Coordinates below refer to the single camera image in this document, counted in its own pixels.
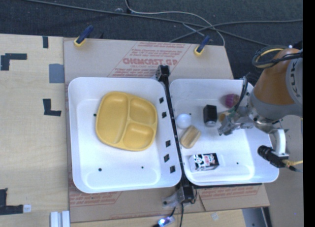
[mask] wooden block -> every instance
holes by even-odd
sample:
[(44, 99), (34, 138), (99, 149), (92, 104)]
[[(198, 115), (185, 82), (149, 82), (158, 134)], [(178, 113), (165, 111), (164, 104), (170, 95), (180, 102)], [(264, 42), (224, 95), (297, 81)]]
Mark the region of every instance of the wooden block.
[(186, 147), (191, 148), (194, 146), (198, 138), (201, 136), (201, 131), (199, 131), (196, 127), (190, 126), (184, 132), (183, 136), (180, 139), (180, 143)]

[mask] white tray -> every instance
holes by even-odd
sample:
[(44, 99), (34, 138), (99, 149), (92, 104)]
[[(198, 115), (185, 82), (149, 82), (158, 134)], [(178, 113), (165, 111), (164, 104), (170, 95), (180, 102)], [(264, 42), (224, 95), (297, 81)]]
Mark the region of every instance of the white tray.
[[(271, 146), (271, 140), (266, 133), (252, 128), (219, 136), (219, 122), (214, 128), (205, 127), (203, 123), (203, 107), (210, 104), (217, 107), (218, 113), (226, 111), (221, 98), (227, 94), (239, 95), (242, 84), (242, 80), (177, 79), (170, 85), (174, 116), (191, 114), (192, 124), (201, 131), (201, 137), (192, 148), (180, 147), (185, 174), (195, 185), (267, 183), (278, 177), (279, 169), (257, 153), (259, 146)], [(183, 132), (184, 130), (177, 128), (179, 138)], [(192, 173), (189, 157), (209, 153), (217, 154), (219, 166), (214, 170)]]
[[(157, 134), (148, 149), (122, 150), (98, 139), (94, 114), (102, 97), (111, 91), (142, 97), (156, 107)], [(182, 172), (165, 91), (158, 81), (80, 77), (70, 82), (68, 97), (72, 173), (79, 190), (100, 193), (165, 188), (180, 181)]]

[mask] blue clamp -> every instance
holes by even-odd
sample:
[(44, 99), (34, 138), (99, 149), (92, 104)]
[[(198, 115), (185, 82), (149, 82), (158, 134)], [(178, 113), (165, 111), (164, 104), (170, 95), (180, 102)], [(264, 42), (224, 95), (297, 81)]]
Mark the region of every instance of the blue clamp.
[(79, 37), (77, 37), (74, 40), (74, 45), (77, 47), (80, 47), (84, 44), (85, 38), (89, 36), (90, 33), (92, 33), (94, 27), (92, 25), (89, 25), (81, 34)]
[(205, 47), (205, 45), (207, 45), (209, 40), (210, 40), (210, 37), (207, 35), (202, 41), (202, 43), (198, 47), (195, 48), (195, 50), (193, 51), (194, 54), (197, 56), (200, 56), (203, 52), (203, 48)]

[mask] black tape marking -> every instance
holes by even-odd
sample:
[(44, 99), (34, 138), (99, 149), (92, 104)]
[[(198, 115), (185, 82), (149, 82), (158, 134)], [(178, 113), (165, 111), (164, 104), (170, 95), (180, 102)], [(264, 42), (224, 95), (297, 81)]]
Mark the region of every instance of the black tape marking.
[(12, 215), (12, 214), (22, 214), (23, 205), (18, 206), (7, 206), (6, 205), (6, 192), (8, 189), (0, 190), (0, 215)]
[(8, 57), (10, 60), (26, 60), (28, 58), (27, 54), (6, 53), (5, 56)]
[(0, 207), (6, 206), (6, 192), (8, 189), (0, 190)]
[(64, 83), (62, 64), (49, 64), (49, 83)]
[(47, 36), (43, 36), (43, 48), (48, 48), (48, 37)]
[(45, 98), (43, 99), (44, 103), (44, 115), (50, 115), (50, 116), (61, 116), (61, 111), (52, 111), (51, 110), (51, 99)]
[(6, 53), (4, 56), (1, 55), (0, 60), (0, 70), (9, 70), (10, 60), (26, 60), (28, 58), (27, 54), (12, 54)]
[(0, 70), (9, 70), (10, 60), (6, 56), (1, 56)]

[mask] ping pong ball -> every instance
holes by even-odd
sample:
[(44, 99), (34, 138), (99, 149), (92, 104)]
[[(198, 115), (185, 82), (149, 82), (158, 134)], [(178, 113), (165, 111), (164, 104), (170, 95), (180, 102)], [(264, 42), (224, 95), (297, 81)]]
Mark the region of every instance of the ping pong ball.
[(191, 115), (182, 113), (176, 118), (176, 125), (180, 129), (186, 129), (191, 125)]

